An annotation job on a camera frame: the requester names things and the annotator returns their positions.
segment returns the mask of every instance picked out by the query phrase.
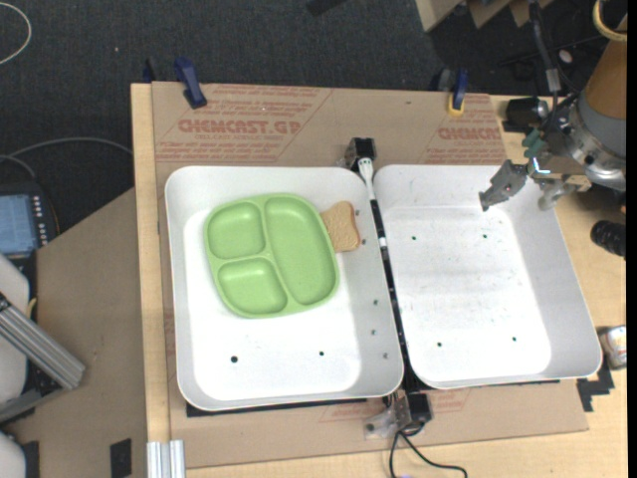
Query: blue clamp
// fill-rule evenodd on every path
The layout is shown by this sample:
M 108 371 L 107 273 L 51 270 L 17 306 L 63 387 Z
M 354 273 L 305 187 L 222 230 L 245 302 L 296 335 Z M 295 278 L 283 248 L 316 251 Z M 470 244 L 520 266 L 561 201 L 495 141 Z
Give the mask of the blue clamp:
M 466 69 L 458 70 L 454 92 L 449 98 L 448 111 L 452 116 L 460 116 L 464 110 L 465 94 L 469 85 L 469 73 Z
M 183 95 L 188 101 L 190 107 L 193 109 L 205 107 L 208 104 L 208 101 L 201 92 L 201 87 L 197 80 L 197 73 L 195 72 L 195 66 L 192 61 L 186 57 L 177 57 L 177 59 L 175 59 L 174 67 L 177 80 L 186 86 L 186 90 L 183 92 Z

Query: black cylinder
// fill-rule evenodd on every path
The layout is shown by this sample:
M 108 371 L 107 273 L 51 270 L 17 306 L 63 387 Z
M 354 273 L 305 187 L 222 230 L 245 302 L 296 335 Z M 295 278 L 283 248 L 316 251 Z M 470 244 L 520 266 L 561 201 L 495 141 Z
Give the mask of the black cylinder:
M 601 220 L 590 231 L 592 241 L 615 255 L 626 258 L 626 225 Z

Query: yellow cable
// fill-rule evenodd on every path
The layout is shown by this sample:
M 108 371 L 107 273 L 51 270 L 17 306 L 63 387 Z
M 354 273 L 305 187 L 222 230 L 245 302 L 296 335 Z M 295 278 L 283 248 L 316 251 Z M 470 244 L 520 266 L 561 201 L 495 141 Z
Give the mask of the yellow cable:
M 596 0 L 595 5 L 593 6 L 593 24 L 595 28 L 599 31 L 599 33 L 610 39 L 611 41 L 618 41 L 621 43 L 628 42 L 628 32 L 625 34 L 621 34 L 619 32 L 615 32 L 614 30 L 608 28 L 601 20 L 601 13 L 599 12 L 599 7 L 603 2 L 607 0 Z

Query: robotic end effector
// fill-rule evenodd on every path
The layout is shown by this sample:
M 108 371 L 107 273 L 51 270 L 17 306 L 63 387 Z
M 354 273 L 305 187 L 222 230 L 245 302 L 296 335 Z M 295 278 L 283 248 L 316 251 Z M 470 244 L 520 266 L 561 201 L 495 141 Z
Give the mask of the robotic end effector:
M 628 19 L 624 18 L 617 31 L 605 27 L 599 17 L 604 1 L 595 4 L 593 21 L 610 43 L 584 91 L 559 105 L 555 104 L 559 79 L 555 69 L 550 69 L 541 21 L 536 20 L 536 41 L 545 59 L 553 108 L 549 113 L 545 103 L 537 98 L 510 101 L 507 107 L 510 122 L 537 127 L 532 127 L 523 140 L 528 162 L 506 161 L 491 179 L 492 186 L 480 193 L 483 210 L 520 191 L 527 176 L 542 190 L 538 203 L 542 210 L 552 208 L 561 196 L 586 191 L 593 184 L 625 193 Z M 537 16 L 537 8 L 533 10 L 535 13 L 531 15 Z M 524 115 L 526 122 L 521 121 Z

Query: black cable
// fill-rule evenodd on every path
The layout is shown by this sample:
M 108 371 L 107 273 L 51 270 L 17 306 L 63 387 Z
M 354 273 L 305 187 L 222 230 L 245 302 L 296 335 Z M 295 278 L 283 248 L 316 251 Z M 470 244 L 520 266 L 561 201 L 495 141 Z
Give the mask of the black cable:
M 404 430 L 398 430 L 394 435 L 394 440 L 391 444 L 391 451 L 389 452 L 389 472 L 391 473 L 391 478 L 397 478 L 396 473 L 394 472 L 394 453 L 396 451 L 399 437 L 402 437 L 409 445 L 409 447 L 416 453 L 416 455 L 418 455 L 425 463 L 429 464 L 430 466 L 437 467 L 439 469 L 447 469 L 450 471 L 459 471 L 463 474 L 464 478 L 469 478 L 469 474 L 463 467 L 448 464 L 437 464 L 436 462 L 432 462 L 431 460 L 429 460 L 422 453 L 420 453 L 420 451 L 418 451 L 418 448 L 413 445 L 413 443 L 409 440 L 409 437 L 419 433 L 423 427 L 424 423 L 421 423 L 420 426 L 415 429 L 415 431 L 406 433 Z

